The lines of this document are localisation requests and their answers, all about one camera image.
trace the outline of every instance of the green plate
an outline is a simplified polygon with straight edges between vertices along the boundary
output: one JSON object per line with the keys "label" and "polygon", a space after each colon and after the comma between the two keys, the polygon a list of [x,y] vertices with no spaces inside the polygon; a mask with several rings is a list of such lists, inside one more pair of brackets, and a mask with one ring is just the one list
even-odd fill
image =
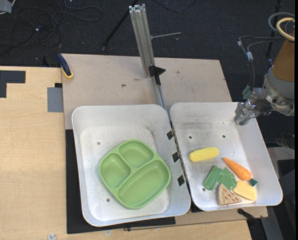
{"label": "green plate", "polygon": [[140,209],[170,183],[171,172],[149,145],[130,139],[100,161],[99,174],[107,189],[125,207]]}

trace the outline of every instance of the yellow cable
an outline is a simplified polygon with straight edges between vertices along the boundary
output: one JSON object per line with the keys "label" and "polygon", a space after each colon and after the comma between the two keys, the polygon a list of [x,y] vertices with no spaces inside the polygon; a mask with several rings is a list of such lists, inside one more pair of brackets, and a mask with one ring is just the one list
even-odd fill
{"label": "yellow cable", "polygon": [[295,42],[295,36],[291,36],[291,35],[285,33],[280,27],[281,23],[287,22],[287,21],[295,22],[295,19],[294,18],[283,18],[283,19],[279,20],[277,23],[277,31],[280,33],[280,35],[284,36],[286,39]]}

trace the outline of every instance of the wooden table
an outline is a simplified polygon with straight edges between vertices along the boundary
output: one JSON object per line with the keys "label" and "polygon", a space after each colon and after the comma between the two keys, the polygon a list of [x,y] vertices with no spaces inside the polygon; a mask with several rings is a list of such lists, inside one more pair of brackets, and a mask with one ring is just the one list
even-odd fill
{"label": "wooden table", "polygon": [[[65,129],[70,128],[70,113],[79,105],[77,96],[80,96],[84,105],[94,102],[98,105],[115,103],[112,98],[103,99],[100,95],[92,96],[98,99],[89,102],[78,89],[73,95],[70,90],[74,88],[74,81],[78,83],[82,80],[79,75],[82,76],[83,70],[89,73],[90,69],[99,72],[95,68],[103,69],[109,64],[113,65],[111,68],[118,69],[120,66],[117,65],[128,64],[132,69],[139,69],[139,75],[130,75],[132,78],[129,80],[116,78],[117,86],[111,86],[113,94],[115,90],[119,90],[116,96],[122,95],[121,92],[127,88],[139,88],[140,86],[137,86],[139,83],[145,85],[146,80],[141,73],[139,57],[75,54],[65,54],[64,57],[75,73],[75,78],[72,80],[64,79],[60,68],[0,66],[0,71],[25,71],[25,83],[7,83],[6,98],[0,98],[0,240],[44,240],[48,234],[53,233],[57,240],[108,239],[108,237],[121,240],[157,238],[217,240],[223,239],[223,235],[227,239],[251,240],[246,218],[238,214],[235,209],[195,213],[189,211],[185,215],[177,216],[175,225],[136,228],[131,231],[114,229],[110,232],[111,236],[105,236],[104,231],[67,234]],[[195,92],[196,96],[200,97],[198,102],[203,99],[230,101],[222,69],[217,60],[156,58],[156,65],[165,69],[172,67],[169,73],[161,75],[168,107],[174,103],[176,97],[178,101],[186,99],[183,90],[186,90],[187,94]],[[190,65],[186,67],[187,71],[183,69],[183,65]],[[203,78],[191,78],[193,83],[188,89],[185,84],[190,75],[188,71],[201,65]],[[98,85],[97,90],[100,92],[105,88],[103,85],[105,80],[109,82],[113,80],[110,72],[105,70],[101,72],[106,74],[106,79],[87,78],[90,83]],[[182,87],[172,91],[174,82],[177,81],[182,82]],[[64,112],[53,113],[47,109],[47,89],[53,88],[55,83],[63,84]],[[204,92],[210,90],[210,83],[217,86],[218,92],[212,89],[207,97],[200,95],[201,89],[204,89]],[[86,82],[84,89],[90,91]],[[257,218],[268,215],[266,207],[248,207],[245,211]]]}

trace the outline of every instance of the robotic arm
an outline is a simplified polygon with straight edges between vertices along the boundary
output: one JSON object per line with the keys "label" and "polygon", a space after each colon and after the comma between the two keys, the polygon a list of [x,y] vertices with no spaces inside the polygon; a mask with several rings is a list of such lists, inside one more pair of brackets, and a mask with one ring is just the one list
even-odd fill
{"label": "robotic arm", "polygon": [[[295,22],[295,18],[278,21],[276,30],[286,40],[265,75],[262,88],[247,90],[247,101],[238,103],[234,117],[238,125],[245,125],[250,119],[269,115],[272,111],[295,115],[295,29],[290,34],[283,31],[280,25],[285,21]],[[248,52],[247,56],[252,64],[252,54]]]}

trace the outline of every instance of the toy pizza slice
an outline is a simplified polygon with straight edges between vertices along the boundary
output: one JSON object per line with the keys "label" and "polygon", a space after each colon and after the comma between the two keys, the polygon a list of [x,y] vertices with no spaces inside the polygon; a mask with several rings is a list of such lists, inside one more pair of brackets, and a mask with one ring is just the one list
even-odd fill
{"label": "toy pizza slice", "polygon": [[219,205],[235,204],[242,201],[233,191],[228,190],[223,184],[220,184],[218,190]]}

